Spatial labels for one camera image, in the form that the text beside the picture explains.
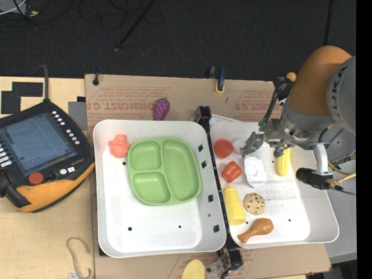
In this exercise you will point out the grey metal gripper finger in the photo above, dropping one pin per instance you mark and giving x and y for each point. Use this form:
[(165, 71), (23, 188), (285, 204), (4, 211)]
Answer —
[(281, 150), (252, 144)]

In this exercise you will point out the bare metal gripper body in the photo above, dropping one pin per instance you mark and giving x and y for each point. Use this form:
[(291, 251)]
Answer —
[(286, 137)]

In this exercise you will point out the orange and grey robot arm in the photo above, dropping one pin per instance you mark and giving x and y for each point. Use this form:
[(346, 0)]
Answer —
[(315, 83)]

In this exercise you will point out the yellow toy corn cob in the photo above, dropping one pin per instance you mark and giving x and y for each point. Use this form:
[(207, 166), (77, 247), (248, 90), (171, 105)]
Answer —
[(283, 164)]

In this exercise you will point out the white toy fried egg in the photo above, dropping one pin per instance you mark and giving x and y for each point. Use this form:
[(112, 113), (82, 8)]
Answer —
[(255, 173)]

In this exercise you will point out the red toy tomato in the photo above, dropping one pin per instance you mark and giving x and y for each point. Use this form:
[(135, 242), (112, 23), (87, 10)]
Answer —
[(223, 148)]

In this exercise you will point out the red toy bell pepper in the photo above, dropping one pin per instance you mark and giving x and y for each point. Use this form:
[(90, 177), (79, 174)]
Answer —
[(231, 171)]

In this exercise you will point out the white printed paper sheet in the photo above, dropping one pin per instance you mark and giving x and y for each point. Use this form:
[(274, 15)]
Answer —
[(225, 119)]

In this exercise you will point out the thin black rod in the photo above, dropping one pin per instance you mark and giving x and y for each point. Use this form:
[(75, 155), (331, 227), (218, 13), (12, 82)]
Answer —
[(216, 170)]

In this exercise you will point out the white plastic tray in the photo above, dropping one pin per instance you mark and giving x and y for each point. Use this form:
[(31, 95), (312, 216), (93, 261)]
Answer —
[(151, 228), (284, 208)]

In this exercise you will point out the brown chocolate chip biscuit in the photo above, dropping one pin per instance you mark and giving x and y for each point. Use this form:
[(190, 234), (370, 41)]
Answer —
[(254, 203)]

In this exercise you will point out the yellow mustard bottle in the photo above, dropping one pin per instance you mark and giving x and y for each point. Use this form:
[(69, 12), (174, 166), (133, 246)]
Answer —
[(234, 206)]

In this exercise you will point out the brown cardboard board red print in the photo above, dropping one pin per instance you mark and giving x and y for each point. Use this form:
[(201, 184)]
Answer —
[(186, 103)]

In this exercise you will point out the green divided plate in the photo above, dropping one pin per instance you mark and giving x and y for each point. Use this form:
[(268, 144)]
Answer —
[(177, 167)]

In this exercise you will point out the brown toy chicken drumstick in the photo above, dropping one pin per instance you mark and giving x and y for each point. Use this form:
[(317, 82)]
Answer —
[(260, 228)]

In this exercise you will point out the purple toy grapes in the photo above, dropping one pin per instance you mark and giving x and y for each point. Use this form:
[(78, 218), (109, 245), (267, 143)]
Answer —
[(161, 109)]

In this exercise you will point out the salmon pink toy food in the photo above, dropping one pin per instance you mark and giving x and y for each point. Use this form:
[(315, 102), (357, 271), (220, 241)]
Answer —
[(119, 147)]

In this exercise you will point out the pale yellow toy food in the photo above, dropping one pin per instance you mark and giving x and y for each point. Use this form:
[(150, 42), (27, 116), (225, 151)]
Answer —
[(193, 270)]

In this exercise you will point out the black cylinder on white bracket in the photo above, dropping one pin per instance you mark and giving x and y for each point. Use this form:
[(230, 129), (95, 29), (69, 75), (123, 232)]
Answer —
[(312, 179)]

